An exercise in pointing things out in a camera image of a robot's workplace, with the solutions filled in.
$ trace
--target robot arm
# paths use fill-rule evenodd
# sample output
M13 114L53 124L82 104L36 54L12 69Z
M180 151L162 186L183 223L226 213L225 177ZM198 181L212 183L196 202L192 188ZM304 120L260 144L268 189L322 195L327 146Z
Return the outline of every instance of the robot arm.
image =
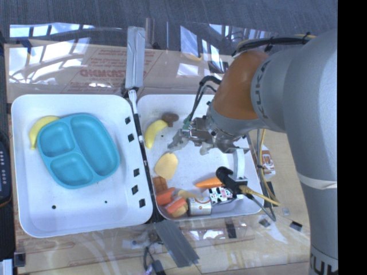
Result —
M337 30L270 56L241 53L184 134L202 154L233 153L258 128L287 134L310 219L310 274L338 274Z

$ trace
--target can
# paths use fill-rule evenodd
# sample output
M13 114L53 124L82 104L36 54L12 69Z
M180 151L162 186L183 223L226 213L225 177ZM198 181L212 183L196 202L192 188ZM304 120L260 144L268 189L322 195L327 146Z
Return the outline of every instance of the can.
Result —
M189 205L189 216L211 215L212 200L210 197L188 198L186 201Z

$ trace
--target toy banana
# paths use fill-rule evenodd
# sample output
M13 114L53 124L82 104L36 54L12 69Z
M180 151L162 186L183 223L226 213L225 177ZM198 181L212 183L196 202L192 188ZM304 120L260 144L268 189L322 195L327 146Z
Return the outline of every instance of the toy banana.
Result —
M60 118L57 116L45 116L37 120L37 122L32 126L28 134L29 139L30 139L30 145L31 145L30 149L31 150L36 149L37 136L41 128L58 119Z
M156 120L148 126L147 130L144 133L145 146L148 149L153 146L156 134L167 126L168 123L163 121L162 119Z

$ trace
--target plastic tray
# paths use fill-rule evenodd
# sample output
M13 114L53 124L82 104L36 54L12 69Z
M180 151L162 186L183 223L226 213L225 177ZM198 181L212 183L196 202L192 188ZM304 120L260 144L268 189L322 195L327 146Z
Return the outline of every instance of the plastic tray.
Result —
M202 97L194 117L201 117L206 114L208 109L206 103L211 101L212 98L213 96L211 95L204 95ZM172 142L172 138L177 130L182 128L183 120L193 108L194 99L195 95L147 95L143 96L138 101L138 111L143 131L146 130L149 124L160 119L164 113L176 113L179 116L179 120L173 123L173 127L164 128L157 135L153 147L151 149L146 149L152 178L157 176L154 172L156 162L165 152L168 152L167 145ZM246 139L241 139L236 145L243 148L249 148ZM223 154L216 148L211 149L206 155L200 155L200 148L195 147L193 142L189 142L183 149L174 151L174 153L178 158L178 166L172 179L167 180L167 186L187 190L199 196L205 196L206 193L204 193L204 190L195 186L197 182L214 177L216 170L220 166L233 169L233 155ZM248 178L248 186L258 193L262 193L251 151L245 154L244 175ZM261 198L255 198L263 204L264 201ZM231 203L213 206L210 216L188 217L185 214L179 218L172 218L165 213L164 209L159 207L159 210L166 219L192 220L249 215L257 213L261 209L255 202L244 198L235 200Z
M120 155L102 122L78 113L44 126L37 147L54 180L66 188L81 188L113 174Z
M120 165L90 186L68 189L52 178L28 133L37 119L88 113L116 144ZM34 237L53 237L145 223L152 214L147 176L130 104L114 95L24 95L11 107L19 220Z

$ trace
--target black device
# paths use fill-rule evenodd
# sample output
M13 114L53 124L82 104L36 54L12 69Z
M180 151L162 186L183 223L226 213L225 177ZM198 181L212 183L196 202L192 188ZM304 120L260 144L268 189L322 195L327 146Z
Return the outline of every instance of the black device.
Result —
M0 207L11 200L11 169L9 150L0 141Z

